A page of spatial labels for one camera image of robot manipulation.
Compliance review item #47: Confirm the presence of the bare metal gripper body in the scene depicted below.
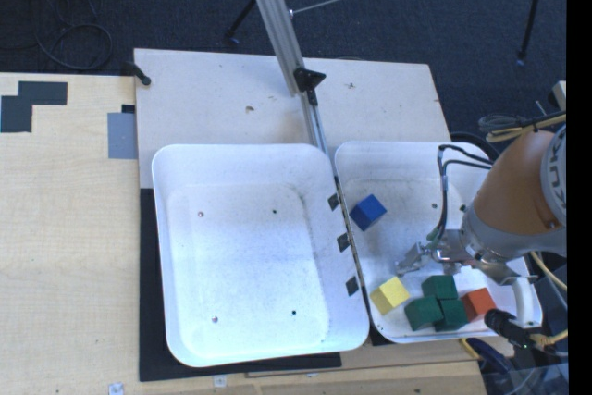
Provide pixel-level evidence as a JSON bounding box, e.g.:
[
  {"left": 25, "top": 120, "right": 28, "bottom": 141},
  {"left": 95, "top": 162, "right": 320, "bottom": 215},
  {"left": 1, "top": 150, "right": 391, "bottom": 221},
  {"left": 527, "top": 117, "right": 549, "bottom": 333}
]
[{"left": 425, "top": 228, "right": 540, "bottom": 288}]

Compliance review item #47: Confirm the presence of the yellow cube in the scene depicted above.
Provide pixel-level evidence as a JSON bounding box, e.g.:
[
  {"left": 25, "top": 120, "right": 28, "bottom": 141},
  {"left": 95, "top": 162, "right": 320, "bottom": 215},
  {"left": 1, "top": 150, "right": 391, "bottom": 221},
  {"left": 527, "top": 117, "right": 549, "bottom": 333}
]
[{"left": 369, "top": 275, "right": 412, "bottom": 316}]

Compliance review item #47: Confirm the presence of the green cube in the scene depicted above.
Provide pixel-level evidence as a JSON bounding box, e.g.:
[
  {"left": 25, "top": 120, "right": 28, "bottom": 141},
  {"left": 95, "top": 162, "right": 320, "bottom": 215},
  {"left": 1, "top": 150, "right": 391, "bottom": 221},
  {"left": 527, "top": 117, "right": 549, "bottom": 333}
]
[
  {"left": 433, "top": 298, "right": 469, "bottom": 334},
  {"left": 420, "top": 274, "right": 460, "bottom": 302},
  {"left": 403, "top": 294, "right": 445, "bottom": 333}
]

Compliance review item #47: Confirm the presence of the orange cube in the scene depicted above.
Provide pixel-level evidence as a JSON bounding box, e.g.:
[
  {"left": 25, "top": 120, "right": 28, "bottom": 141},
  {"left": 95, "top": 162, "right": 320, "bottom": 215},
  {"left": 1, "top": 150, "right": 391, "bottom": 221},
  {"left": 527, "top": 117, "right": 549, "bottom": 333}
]
[{"left": 460, "top": 287, "right": 498, "bottom": 324}]

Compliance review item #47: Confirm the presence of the blue cube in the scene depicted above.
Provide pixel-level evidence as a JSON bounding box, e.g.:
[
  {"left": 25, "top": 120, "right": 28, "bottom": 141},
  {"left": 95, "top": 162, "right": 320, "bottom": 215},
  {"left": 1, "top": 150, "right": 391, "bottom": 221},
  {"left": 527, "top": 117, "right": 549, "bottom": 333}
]
[{"left": 348, "top": 193, "right": 389, "bottom": 233}]

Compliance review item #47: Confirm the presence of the white plastic tray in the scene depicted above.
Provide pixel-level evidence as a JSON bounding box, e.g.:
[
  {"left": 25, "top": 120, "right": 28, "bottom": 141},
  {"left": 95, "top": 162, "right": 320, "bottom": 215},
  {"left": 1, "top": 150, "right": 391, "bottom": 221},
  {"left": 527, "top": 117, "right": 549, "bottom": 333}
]
[
  {"left": 151, "top": 142, "right": 372, "bottom": 369},
  {"left": 333, "top": 140, "right": 545, "bottom": 345}
]

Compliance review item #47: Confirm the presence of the pale wood board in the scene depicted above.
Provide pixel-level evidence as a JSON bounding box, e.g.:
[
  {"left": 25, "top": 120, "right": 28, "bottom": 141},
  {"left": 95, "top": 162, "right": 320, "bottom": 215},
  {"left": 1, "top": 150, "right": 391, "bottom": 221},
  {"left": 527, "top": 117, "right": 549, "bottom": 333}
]
[{"left": 133, "top": 47, "right": 487, "bottom": 385}]

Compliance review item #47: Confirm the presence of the black cylinder on white bracket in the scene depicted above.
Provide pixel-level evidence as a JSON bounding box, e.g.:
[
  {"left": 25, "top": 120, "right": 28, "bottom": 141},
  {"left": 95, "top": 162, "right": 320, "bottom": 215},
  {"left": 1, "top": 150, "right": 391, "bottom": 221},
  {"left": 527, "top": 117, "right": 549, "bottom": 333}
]
[{"left": 483, "top": 276, "right": 534, "bottom": 351}]

